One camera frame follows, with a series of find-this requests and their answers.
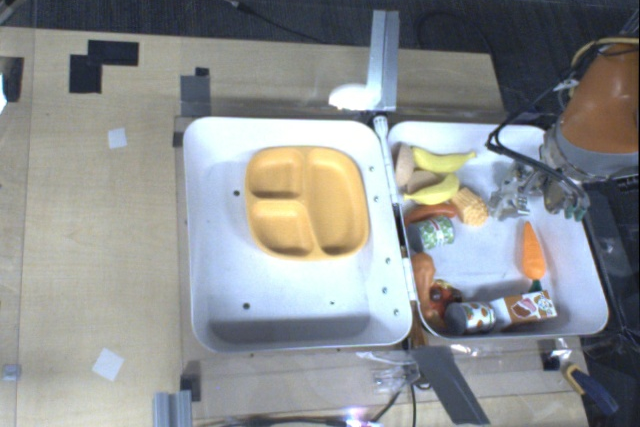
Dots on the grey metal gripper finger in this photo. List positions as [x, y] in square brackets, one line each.
[521, 207]
[498, 205]

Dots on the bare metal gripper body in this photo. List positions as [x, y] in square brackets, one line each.
[537, 187]

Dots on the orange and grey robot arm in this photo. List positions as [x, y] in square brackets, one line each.
[600, 110]

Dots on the yellow corn cob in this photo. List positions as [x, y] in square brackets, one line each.
[471, 207]

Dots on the orange carrot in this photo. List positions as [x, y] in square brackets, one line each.
[533, 250]

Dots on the white plastic tray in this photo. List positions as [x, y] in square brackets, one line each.
[480, 260]
[225, 265]

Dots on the yellow banana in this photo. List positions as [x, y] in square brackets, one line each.
[440, 161]
[436, 193]

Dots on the red sausage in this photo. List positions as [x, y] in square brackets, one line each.
[430, 212]

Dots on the green and white can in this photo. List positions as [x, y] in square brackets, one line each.
[434, 234]

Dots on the brown bread slice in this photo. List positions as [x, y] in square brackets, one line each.
[422, 179]

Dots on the orange chicken drumstick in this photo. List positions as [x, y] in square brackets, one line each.
[424, 275]

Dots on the tan bread piece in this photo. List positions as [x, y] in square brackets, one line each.
[404, 165]

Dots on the orange and white carton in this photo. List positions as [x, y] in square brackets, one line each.
[525, 310]

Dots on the dark red pizza slice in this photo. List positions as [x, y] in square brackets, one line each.
[442, 297]

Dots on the white can with grey lid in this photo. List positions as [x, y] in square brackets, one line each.
[472, 317]

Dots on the orange divided plate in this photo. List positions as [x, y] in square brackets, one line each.
[332, 205]

